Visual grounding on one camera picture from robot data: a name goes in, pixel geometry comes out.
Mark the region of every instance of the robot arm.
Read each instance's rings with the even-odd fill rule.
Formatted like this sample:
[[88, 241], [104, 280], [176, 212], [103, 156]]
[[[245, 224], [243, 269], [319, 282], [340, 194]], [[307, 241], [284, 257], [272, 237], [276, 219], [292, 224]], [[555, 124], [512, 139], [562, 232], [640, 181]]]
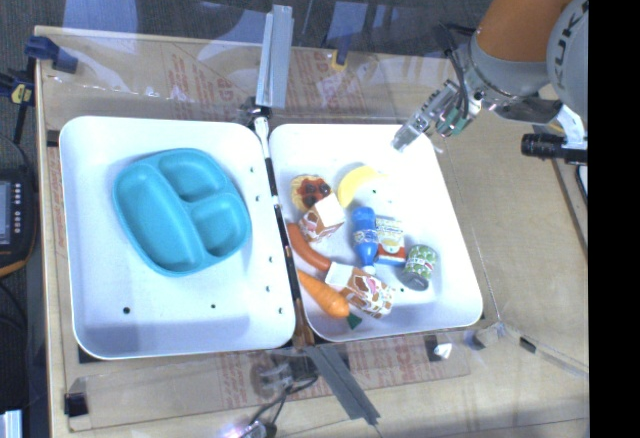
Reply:
[[[493, 0], [470, 41], [440, 43], [457, 81], [448, 80], [393, 139], [402, 151], [422, 133], [459, 134], [481, 109], [535, 125], [557, 120], [565, 138], [527, 135], [522, 153], [586, 164], [589, 0]], [[540, 98], [552, 84], [559, 100]]]

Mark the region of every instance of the table surface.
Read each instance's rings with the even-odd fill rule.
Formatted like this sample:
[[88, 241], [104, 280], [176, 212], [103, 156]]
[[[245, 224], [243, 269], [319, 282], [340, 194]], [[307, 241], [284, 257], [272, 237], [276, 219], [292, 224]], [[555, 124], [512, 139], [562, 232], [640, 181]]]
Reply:
[[[52, 436], [223, 436], [229, 424], [248, 418], [258, 406], [240, 378], [259, 354], [80, 360], [71, 322], [59, 152], [52, 141], [66, 121], [82, 114], [200, 119], [197, 113], [180, 116], [188, 113], [183, 104], [153, 101], [136, 85], [162, 93], [171, 87], [170, 74], [181, 73], [192, 88], [198, 81], [205, 88], [222, 78], [229, 85], [216, 91], [244, 98], [255, 88], [260, 49], [233, 44], [215, 50], [216, 42], [46, 27], [36, 33], [82, 54], [81, 61], [92, 67], [75, 78], [56, 72], [49, 62], [39, 62], [37, 70]], [[164, 56], [164, 65], [154, 64], [153, 53]], [[288, 102], [308, 99], [309, 88], [320, 96], [347, 88], [365, 108], [382, 109], [383, 115], [391, 109], [395, 116], [384, 117], [400, 120], [452, 76], [443, 60], [409, 56], [350, 53], [342, 72], [312, 66], [314, 59], [330, 55], [294, 48]], [[138, 62], [135, 71], [128, 66], [132, 60]], [[200, 63], [216, 67], [216, 73], [199, 73]], [[224, 112], [228, 118], [229, 109]], [[361, 113], [350, 119], [360, 119]], [[453, 344], [451, 358], [429, 361], [422, 336], [351, 344], [352, 372], [380, 413], [376, 428], [350, 419], [320, 383], [284, 405], [277, 421], [280, 435], [584, 435], [589, 412], [586, 205], [571, 185], [572, 167], [520, 154], [520, 138], [528, 132], [526, 124], [482, 112], [460, 136], [432, 137], [485, 304], [478, 325], [434, 334]], [[226, 397], [220, 387], [226, 387]], [[88, 394], [89, 412], [69, 418], [63, 411], [65, 394], [77, 391]]]

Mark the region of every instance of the clear plastic sheet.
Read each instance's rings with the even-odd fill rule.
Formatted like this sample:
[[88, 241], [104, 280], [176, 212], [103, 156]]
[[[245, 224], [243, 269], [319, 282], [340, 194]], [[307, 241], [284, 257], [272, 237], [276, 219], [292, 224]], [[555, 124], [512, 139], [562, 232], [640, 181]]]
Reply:
[[[334, 9], [331, 24], [314, 23], [322, 7]], [[64, 28], [37, 33], [77, 57], [79, 68], [67, 74], [40, 63], [41, 135], [55, 140], [67, 121], [86, 114], [234, 120], [255, 95], [265, 15], [190, 0], [67, 0]], [[306, 23], [294, 28], [287, 106], [274, 111], [273, 127], [402, 123], [454, 77], [448, 62], [420, 52], [429, 21], [419, 10], [318, 0], [303, 16]], [[415, 27], [398, 29], [402, 20]], [[380, 23], [389, 27], [376, 36], [371, 26]], [[336, 67], [345, 42], [347, 64]], [[558, 436], [588, 432], [587, 263], [553, 167], [518, 151], [528, 131], [484, 113], [461, 136], [432, 137], [482, 292], [480, 321], [464, 330], [317, 346], [339, 350], [381, 413], [382, 436], [396, 436], [400, 420], [420, 435], [530, 436], [530, 426]], [[49, 146], [43, 159], [64, 392], [82, 394], [89, 406], [63, 417], [69, 428], [124, 426], [152, 436], [193, 423], [192, 436], [212, 436], [212, 415], [246, 422], [272, 400], [276, 390], [265, 389], [259, 372], [295, 356], [290, 347], [115, 362], [82, 354], [70, 318], [58, 149]], [[446, 358], [433, 354], [440, 344], [451, 345]], [[337, 410], [314, 412], [314, 400], [329, 399]], [[278, 421], [285, 434], [335, 436], [348, 422], [322, 378], [289, 400], [296, 411]], [[398, 400], [402, 409], [389, 409]], [[364, 427], [357, 436], [370, 435]], [[226, 436], [222, 426], [213, 435]]]

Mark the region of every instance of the carrot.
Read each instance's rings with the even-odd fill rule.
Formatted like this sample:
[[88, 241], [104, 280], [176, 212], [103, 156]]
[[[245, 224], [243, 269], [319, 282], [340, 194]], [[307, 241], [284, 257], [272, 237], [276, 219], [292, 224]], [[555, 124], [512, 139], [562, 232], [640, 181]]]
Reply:
[[297, 223], [287, 223], [287, 232], [289, 234], [289, 240], [291, 241], [291, 247], [305, 262], [316, 269], [320, 269], [320, 271], [329, 270], [331, 260], [320, 255], [320, 253], [309, 246]]
[[314, 278], [300, 269], [297, 271], [300, 283], [322, 310], [335, 318], [349, 316], [349, 302], [347, 298], [323, 281]]

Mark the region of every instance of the tin can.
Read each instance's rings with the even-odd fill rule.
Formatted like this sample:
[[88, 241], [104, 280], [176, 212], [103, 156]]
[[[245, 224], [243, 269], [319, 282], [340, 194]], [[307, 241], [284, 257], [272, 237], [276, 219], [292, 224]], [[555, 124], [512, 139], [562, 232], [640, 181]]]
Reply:
[[409, 250], [400, 281], [410, 289], [427, 290], [437, 263], [438, 253], [433, 248], [416, 244]]

